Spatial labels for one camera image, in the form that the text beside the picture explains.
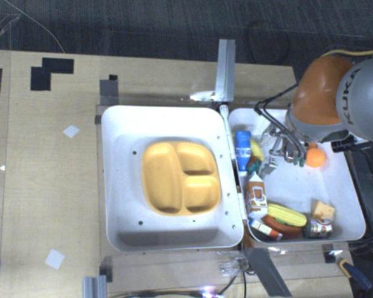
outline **brown hot dog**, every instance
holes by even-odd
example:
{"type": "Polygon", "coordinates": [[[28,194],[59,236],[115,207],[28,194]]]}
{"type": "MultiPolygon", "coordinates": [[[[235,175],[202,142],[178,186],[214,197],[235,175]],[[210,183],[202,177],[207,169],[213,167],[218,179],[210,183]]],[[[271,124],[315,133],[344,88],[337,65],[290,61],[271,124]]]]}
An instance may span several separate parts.
{"type": "Polygon", "coordinates": [[[266,215],[262,218],[263,223],[270,228],[290,237],[297,237],[301,234],[301,228],[296,226],[289,226],[276,221],[272,216],[266,215]]]}

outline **corn cob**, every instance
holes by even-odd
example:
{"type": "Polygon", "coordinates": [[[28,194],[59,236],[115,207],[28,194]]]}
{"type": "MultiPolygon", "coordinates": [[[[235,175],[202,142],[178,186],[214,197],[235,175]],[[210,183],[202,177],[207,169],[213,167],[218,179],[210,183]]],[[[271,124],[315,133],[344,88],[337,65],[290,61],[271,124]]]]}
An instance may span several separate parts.
{"type": "Polygon", "coordinates": [[[268,215],[293,226],[302,227],[306,224],[304,214],[278,204],[268,204],[268,215]]]}

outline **wooden table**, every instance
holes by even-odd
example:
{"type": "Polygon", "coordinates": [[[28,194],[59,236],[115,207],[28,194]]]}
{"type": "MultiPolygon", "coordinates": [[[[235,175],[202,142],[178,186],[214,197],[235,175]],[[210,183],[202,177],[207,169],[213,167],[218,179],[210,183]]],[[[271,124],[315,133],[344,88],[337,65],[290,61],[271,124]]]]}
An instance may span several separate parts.
{"type": "MultiPolygon", "coordinates": [[[[121,96],[188,98],[214,89],[216,63],[0,51],[0,68],[0,298],[81,297],[83,276],[97,276],[101,259],[99,81],[118,75],[121,96]],[[31,67],[43,57],[74,59],[74,73],[52,74],[51,91],[31,91],[31,67]],[[63,133],[70,125],[80,129],[73,138],[63,133]],[[58,270],[45,264],[51,249],[65,255],[58,270]]],[[[236,65],[236,97],[262,99],[294,81],[290,67],[236,65]]],[[[352,297],[335,264],[275,264],[294,297],[352,297]]],[[[248,297],[267,297],[256,276],[247,280],[248,297]]],[[[242,297],[240,281],[226,297],[242,297]]]]}

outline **orange ball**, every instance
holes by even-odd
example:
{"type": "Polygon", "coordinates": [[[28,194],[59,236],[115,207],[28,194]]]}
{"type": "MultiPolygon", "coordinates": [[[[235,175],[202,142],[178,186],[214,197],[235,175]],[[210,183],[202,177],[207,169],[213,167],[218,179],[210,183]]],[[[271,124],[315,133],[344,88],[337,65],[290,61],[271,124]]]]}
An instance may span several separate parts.
{"type": "Polygon", "coordinates": [[[325,160],[326,160],[325,153],[318,148],[310,148],[306,152],[305,164],[307,166],[310,166],[312,168],[317,168],[317,167],[323,165],[325,160]]]}

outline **blue bottle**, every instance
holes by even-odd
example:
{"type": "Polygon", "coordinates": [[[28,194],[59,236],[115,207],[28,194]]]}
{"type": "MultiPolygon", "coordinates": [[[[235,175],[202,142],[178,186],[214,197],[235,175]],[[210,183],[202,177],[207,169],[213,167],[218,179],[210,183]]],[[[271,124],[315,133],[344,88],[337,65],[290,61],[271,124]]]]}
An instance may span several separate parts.
{"type": "Polygon", "coordinates": [[[235,154],[239,171],[247,171],[246,165],[251,157],[250,137],[250,132],[244,130],[235,132],[235,154]]]}

